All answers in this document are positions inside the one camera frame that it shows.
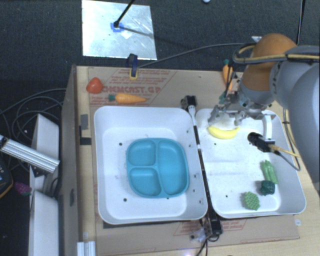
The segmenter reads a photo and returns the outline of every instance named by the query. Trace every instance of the divided blue plate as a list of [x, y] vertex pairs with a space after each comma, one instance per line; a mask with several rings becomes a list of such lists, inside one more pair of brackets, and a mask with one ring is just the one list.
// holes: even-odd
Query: divided blue plate
[[131, 189], [146, 198], [170, 198], [189, 186], [189, 170], [182, 146], [172, 139], [143, 138], [126, 151]]

